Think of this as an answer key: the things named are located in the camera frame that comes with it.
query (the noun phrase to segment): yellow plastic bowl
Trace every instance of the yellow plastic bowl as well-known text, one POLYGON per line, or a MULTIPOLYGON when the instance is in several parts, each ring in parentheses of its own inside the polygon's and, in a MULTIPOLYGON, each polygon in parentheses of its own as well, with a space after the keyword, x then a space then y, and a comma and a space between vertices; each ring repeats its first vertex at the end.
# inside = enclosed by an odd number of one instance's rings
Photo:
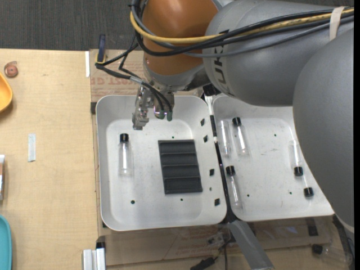
POLYGON ((0 73, 0 112, 5 110, 11 103, 12 90, 5 77, 0 73))

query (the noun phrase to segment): wooden table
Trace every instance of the wooden table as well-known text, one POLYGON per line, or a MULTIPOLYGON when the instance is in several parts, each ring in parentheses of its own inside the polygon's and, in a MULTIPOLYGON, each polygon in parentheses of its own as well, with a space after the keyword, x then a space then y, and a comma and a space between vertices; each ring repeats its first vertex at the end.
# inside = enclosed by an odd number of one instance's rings
MULTIPOLYGON (((94 249, 100 235, 94 116, 85 55, 0 49, 0 71, 10 61, 17 61, 19 69, 17 77, 7 79, 13 90, 12 105, 0 113, 0 154, 6 159, 0 214, 11 227, 13 270, 81 269, 82 251, 94 249), (32 162, 28 162, 29 133, 36 135, 36 160, 32 162)), ((334 244, 341 247, 331 222, 330 230, 334 244)), ((339 269, 313 257, 309 246, 267 250, 267 254, 277 270, 339 269)), ((111 269, 189 269, 199 261, 111 269)), ((224 269, 223 262, 220 257, 210 269, 224 269)), ((229 269, 249 266, 238 254, 229 257, 229 269)))

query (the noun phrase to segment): white tray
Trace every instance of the white tray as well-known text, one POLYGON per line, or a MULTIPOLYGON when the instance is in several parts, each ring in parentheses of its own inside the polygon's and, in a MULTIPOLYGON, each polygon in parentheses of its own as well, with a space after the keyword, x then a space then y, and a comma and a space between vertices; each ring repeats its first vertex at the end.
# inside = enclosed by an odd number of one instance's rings
POLYGON ((221 174, 206 103, 175 97, 173 121, 149 111, 143 130, 133 130, 135 96, 106 96, 96 107, 100 204, 104 224, 116 231, 217 224, 226 214, 221 174), (134 154, 133 178, 118 176, 119 134, 128 133, 134 154), (164 193, 158 140, 195 140, 201 193, 164 193))
POLYGON ((309 167, 304 162, 303 177, 296 177, 290 166, 289 142, 298 140, 292 107, 257 107, 228 96, 213 102, 218 123, 241 118, 246 128, 250 157, 233 151, 229 158, 222 156, 224 167, 233 165, 240 185, 243 208, 232 207, 244 221, 317 217, 334 213, 309 167), (314 196, 305 197, 305 182, 313 188, 314 196))

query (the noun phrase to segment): corrugated dark wall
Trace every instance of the corrugated dark wall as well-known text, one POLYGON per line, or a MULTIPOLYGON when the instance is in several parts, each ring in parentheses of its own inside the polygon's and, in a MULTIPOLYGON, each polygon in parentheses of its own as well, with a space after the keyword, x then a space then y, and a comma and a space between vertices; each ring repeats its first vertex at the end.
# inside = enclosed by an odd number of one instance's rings
MULTIPOLYGON (((354 0, 283 0, 354 6, 354 0)), ((88 50, 106 34, 106 48, 124 49, 133 29, 131 0, 0 0, 0 48, 88 50)))

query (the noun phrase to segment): yellow cable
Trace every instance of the yellow cable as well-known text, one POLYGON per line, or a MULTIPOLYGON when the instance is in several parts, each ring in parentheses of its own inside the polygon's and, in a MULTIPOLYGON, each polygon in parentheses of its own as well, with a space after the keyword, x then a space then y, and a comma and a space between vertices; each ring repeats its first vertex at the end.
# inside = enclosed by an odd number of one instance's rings
MULTIPOLYGON (((350 13, 353 11, 354 11, 354 8, 351 8, 351 9, 344 10, 343 13, 346 14, 346 13, 350 13)), ((251 31, 244 32, 242 34, 237 35, 237 37, 254 34, 254 33, 258 33, 258 32, 274 30, 274 29, 278 29, 278 28, 284 28, 284 27, 288 27, 288 26, 295 26, 295 25, 301 25, 304 23, 310 23, 310 22, 315 22, 315 21, 319 21, 319 20, 324 20, 324 19, 330 18, 330 16, 331 16, 331 13, 328 13, 328 14, 305 17, 305 18, 301 18, 301 19, 292 19, 289 21, 278 22, 278 23, 274 23, 274 24, 271 24, 268 26, 264 26, 264 27, 260 27, 260 28, 257 28, 257 29, 251 30, 251 31)), ((132 12, 130 12, 130 22, 133 25, 133 27, 135 28, 136 32, 140 33, 142 36, 144 36, 150 40, 157 41, 157 42, 163 42, 163 43, 171 43, 171 44, 199 43, 199 42, 203 42, 203 41, 209 40, 211 38, 217 37, 219 35, 223 35, 223 34, 216 34, 216 35, 201 36, 201 37, 189 37, 189 38, 159 37, 159 36, 151 35, 148 32, 145 32, 144 30, 142 30, 139 27, 139 25, 136 23, 132 12)))

